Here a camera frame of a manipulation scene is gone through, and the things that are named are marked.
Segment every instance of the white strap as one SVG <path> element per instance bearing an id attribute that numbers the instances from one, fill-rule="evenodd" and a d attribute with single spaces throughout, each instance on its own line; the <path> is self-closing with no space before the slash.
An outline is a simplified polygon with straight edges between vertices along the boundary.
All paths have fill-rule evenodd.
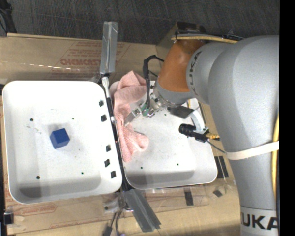
<path id="1" fill-rule="evenodd" d="M 226 152 L 229 160 L 242 160 L 256 155 L 262 155 L 280 149 L 280 141 L 263 144 L 258 147 L 249 148 L 238 152 Z"/>

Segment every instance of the black pole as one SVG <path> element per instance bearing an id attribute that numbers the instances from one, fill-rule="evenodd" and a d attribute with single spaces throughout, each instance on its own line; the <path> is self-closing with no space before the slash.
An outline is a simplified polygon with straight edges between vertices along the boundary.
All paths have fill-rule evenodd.
<path id="1" fill-rule="evenodd" d="M 17 33 L 12 18 L 12 7 L 7 0 L 0 0 L 0 13 L 4 19 L 7 32 Z"/>

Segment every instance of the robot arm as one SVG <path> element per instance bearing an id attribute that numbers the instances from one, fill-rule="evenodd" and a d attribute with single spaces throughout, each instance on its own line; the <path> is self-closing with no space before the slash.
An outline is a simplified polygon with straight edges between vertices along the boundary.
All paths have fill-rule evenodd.
<path id="1" fill-rule="evenodd" d="M 271 143 L 279 108 L 279 36 L 236 44 L 178 40 L 155 85 L 153 111 L 171 111 L 190 98 L 209 104 L 229 153 Z M 230 160 L 243 236 L 278 235 L 271 161 L 271 153 Z"/>

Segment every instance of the cardboard box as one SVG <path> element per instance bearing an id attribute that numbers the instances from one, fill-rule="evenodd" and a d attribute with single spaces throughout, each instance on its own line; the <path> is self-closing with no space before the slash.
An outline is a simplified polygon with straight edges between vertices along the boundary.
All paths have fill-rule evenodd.
<path id="1" fill-rule="evenodd" d="M 9 34 L 8 37 L 0 37 L 0 84 L 14 80 L 91 80 L 94 77 L 99 78 L 100 62 L 92 63 L 92 61 L 84 64 L 83 59 L 100 59 L 100 51 L 101 41 L 97 40 Z M 72 61 L 73 54 L 76 55 L 74 59 L 82 59 L 82 64 L 80 61 L 79 63 Z M 156 54 L 155 45 L 118 43 L 116 73 L 111 76 L 111 82 L 119 80 L 131 70 L 140 73 L 143 60 L 154 54 Z M 157 73 L 160 70 L 160 63 L 151 62 L 149 69 Z M 15 201 L 8 187 L 1 97 L 0 126 L 5 207 L 7 212 L 14 215 L 14 223 L 7 226 L 9 235 L 111 220 L 112 213 L 105 212 L 104 207 L 107 202 L 116 199 L 118 193 L 33 205 L 24 205 Z M 208 205 L 207 190 L 211 192 L 210 188 L 212 186 L 188 188 L 193 196 L 193 207 Z M 145 195 L 155 212 L 192 207 L 186 203 L 184 188 L 151 191 L 146 192 Z"/>

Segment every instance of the white label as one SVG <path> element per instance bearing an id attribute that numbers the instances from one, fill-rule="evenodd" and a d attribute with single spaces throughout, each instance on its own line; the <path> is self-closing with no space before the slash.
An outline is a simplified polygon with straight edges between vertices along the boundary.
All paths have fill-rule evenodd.
<path id="1" fill-rule="evenodd" d="M 240 207 L 241 231 L 256 235 L 277 236 L 276 211 Z"/>

